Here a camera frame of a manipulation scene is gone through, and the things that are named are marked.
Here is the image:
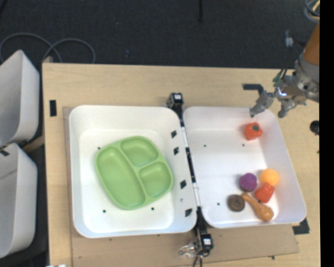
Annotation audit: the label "green divided plate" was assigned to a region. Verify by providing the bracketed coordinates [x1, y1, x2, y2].
[94, 135, 175, 211]

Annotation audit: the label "red toy pepper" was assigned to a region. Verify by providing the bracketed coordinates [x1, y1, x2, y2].
[253, 182, 276, 204]

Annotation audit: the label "tan toy chicken drumstick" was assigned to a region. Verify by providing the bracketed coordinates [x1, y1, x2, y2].
[241, 192, 275, 223]

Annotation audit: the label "orange ball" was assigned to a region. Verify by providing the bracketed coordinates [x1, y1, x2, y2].
[259, 168, 280, 187]

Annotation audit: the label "black block with thin wires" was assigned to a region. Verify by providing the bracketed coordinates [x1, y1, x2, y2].
[166, 92, 185, 108]
[194, 231, 214, 257]

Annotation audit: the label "orange toy pepper green stem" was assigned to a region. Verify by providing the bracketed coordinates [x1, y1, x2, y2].
[243, 122, 263, 141]

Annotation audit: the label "purple toy grapes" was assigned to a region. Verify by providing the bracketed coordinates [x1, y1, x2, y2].
[238, 172, 258, 192]

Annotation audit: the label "white plastic tray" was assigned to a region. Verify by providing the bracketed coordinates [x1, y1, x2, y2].
[68, 104, 198, 239]
[182, 106, 308, 230]

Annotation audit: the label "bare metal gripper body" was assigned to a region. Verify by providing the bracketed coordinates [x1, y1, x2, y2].
[274, 75, 320, 106]

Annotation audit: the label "brown toy doughnut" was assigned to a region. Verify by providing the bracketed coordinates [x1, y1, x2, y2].
[227, 194, 246, 213]

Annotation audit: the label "thin black and white rod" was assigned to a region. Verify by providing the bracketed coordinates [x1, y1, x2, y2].
[175, 106, 207, 235]

